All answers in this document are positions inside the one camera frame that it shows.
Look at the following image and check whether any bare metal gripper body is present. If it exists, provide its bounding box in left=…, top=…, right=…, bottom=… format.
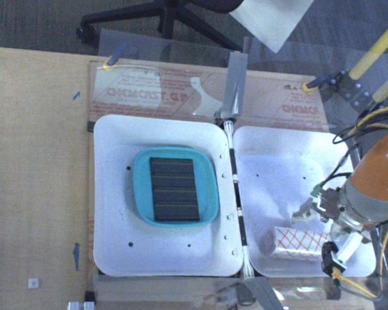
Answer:
left=314, top=187, right=348, bottom=225

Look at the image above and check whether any white packet with orange lattice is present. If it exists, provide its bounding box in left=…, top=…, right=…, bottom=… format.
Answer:
left=258, top=224, right=331, bottom=263

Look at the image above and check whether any white plastic tray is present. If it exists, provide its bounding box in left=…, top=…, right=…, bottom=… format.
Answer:
left=222, top=124, right=386, bottom=286
left=83, top=112, right=254, bottom=286

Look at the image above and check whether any thin black and white rod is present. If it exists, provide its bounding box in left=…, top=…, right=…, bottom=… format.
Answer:
left=212, top=119, right=266, bottom=280

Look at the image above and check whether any dark brown chocolate bar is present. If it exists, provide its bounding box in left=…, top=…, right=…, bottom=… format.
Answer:
left=145, top=155, right=205, bottom=225

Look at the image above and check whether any blue plate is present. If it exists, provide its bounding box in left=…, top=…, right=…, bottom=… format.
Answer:
left=128, top=143, right=223, bottom=232

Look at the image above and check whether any brown cardboard board, red print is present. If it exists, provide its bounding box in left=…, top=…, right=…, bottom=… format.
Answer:
left=73, top=59, right=388, bottom=310

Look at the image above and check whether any black cylinder on white bracket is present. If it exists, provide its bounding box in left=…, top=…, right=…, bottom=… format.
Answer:
left=319, top=228, right=364, bottom=280

